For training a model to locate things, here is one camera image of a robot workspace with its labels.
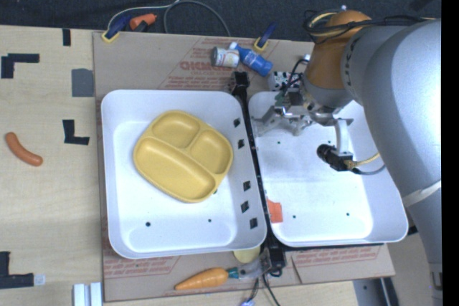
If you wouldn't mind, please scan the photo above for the pale yellow round object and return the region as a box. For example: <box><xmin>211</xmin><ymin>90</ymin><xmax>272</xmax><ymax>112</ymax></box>
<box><xmin>232</xmin><ymin>246</ymin><xmax>262</xmax><ymax>264</ymax></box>

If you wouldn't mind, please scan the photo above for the black block with thin wires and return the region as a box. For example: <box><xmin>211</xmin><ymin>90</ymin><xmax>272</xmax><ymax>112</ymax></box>
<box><xmin>263</xmin><ymin>244</ymin><xmax>288</xmax><ymax>272</ymax></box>
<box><xmin>230</xmin><ymin>70</ymin><xmax>251</xmax><ymax>96</ymax></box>

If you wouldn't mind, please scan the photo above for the orange carrot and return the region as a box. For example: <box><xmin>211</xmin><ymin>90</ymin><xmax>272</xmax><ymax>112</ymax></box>
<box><xmin>174</xmin><ymin>267</ymin><xmax>240</xmax><ymax>291</ymax></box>

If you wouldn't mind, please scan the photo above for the orange sausage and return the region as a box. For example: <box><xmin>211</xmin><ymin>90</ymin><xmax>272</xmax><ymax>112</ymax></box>
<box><xmin>4</xmin><ymin>131</ymin><xmax>44</xmax><ymax>167</ymax></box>

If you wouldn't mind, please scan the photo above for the blue bottle white cap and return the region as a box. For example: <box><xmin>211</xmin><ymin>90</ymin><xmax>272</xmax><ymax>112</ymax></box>
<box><xmin>229</xmin><ymin>42</ymin><xmax>274</xmax><ymax>77</ymax></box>

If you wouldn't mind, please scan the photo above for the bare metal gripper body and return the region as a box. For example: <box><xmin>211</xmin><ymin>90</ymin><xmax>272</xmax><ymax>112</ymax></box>
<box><xmin>273</xmin><ymin>89</ymin><xmax>354</xmax><ymax>127</ymax></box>

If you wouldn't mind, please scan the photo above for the yellow divided plate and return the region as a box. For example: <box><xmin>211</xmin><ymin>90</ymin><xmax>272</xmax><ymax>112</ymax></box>
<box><xmin>133</xmin><ymin>110</ymin><xmax>235</xmax><ymax>204</ymax></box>

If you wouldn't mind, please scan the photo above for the brown cardboard board red print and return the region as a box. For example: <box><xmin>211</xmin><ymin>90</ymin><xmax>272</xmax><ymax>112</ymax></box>
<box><xmin>92</xmin><ymin>30</ymin><xmax>397</xmax><ymax>302</ymax></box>

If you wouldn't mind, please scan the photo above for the white can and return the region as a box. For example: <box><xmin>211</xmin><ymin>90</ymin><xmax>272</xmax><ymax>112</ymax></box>
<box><xmin>210</xmin><ymin>46</ymin><xmax>240</xmax><ymax>69</ymax></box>

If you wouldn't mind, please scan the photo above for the black cylinder on white bracket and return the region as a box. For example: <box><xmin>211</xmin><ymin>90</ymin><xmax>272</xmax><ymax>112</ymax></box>
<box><xmin>316</xmin><ymin>116</ymin><xmax>356</xmax><ymax>173</ymax></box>

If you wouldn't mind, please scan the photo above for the orange flat packet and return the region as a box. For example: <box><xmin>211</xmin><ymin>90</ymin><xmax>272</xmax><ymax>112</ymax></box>
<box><xmin>266</xmin><ymin>199</ymin><xmax>285</xmax><ymax>224</ymax></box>

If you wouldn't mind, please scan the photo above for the white plastic tray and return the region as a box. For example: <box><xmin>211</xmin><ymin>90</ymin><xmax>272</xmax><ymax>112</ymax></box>
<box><xmin>247</xmin><ymin>90</ymin><xmax>410</xmax><ymax>248</ymax></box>
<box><xmin>100</xmin><ymin>88</ymin><xmax>268</xmax><ymax>260</ymax></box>

